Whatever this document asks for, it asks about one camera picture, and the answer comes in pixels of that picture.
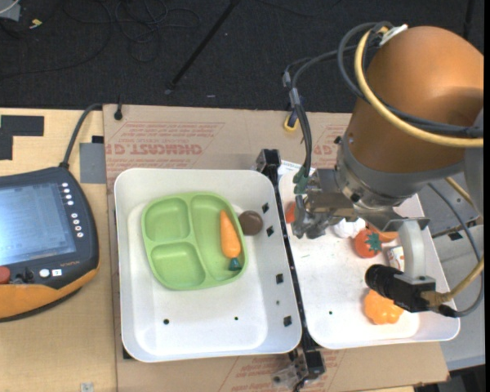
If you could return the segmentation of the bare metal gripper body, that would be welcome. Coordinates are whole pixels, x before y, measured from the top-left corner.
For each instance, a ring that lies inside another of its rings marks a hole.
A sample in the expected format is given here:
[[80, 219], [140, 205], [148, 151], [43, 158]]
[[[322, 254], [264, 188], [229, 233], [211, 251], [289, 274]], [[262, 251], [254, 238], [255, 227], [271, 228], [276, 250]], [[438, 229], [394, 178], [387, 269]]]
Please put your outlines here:
[[307, 181], [306, 210], [332, 221], [392, 221], [395, 198], [373, 191], [350, 169], [318, 168]]

